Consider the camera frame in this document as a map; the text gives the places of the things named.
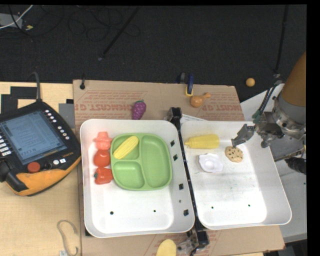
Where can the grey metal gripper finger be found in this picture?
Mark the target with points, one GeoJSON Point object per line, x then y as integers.
{"type": "Point", "coordinates": [268, 141]}
{"type": "Point", "coordinates": [243, 135]}

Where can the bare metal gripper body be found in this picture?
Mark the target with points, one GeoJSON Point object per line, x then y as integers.
{"type": "Point", "coordinates": [271, 125]}

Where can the chocolate chip biscuit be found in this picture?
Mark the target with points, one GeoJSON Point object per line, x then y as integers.
{"type": "Point", "coordinates": [234, 154]}

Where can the yellow mustard bottle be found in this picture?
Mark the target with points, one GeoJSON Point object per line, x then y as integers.
{"type": "Point", "coordinates": [203, 141]}

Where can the white fried egg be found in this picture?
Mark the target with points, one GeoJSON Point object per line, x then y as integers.
{"type": "Point", "coordinates": [210, 163]}

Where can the orange ball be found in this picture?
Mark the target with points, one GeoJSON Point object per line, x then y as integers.
{"type": "Point", "coordinates": [250, 82]}

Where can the brown chicken drumstick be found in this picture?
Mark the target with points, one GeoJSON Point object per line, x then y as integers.
{"type": "Point", "coordinates": [196, 100]}

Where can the white plastic tray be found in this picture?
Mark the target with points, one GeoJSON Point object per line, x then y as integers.
{"type": "Point", "coordinates": [140, 212]}
{"type": "Point", "coordinates": [232, 195]}

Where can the thin black rod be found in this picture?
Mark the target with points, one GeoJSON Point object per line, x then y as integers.
{"type": "Point", "coordinates": [188, 172]}

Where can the brown cardboard board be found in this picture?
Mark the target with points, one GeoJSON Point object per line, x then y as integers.
{"type": "Point", "coordinates": [160, 100]}

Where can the green divided plate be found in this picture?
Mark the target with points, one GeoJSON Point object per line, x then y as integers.
{"type": "Point", "coordinates": [155, 162]}

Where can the purple grapes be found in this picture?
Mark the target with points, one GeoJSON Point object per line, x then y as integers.
{"type": "Point", "coordinates": [139, 110]}

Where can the yellow corn cob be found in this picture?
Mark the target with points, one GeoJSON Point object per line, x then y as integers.
{"type": "Point", "coordinates": [125, 147]}

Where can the pale yellow oval toy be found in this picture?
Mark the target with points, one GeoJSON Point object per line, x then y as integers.
{"type": "Point", "coordinates": [166, 248]}

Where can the pink toy with hat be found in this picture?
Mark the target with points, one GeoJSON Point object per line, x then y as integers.
{"type": "Point", "coordinates": [103, 141]}

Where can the red tomato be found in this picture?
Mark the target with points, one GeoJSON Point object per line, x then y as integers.
{"type": "Point", "coordinates": [102, 158]}

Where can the red bell pepper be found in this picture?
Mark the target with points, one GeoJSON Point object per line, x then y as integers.
{"type": "Point", "coordinates": [103, 175]}

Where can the black cylinder on white bracket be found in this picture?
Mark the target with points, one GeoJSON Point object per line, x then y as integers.
{"type": "Point", "coordinates": [297, 165]}

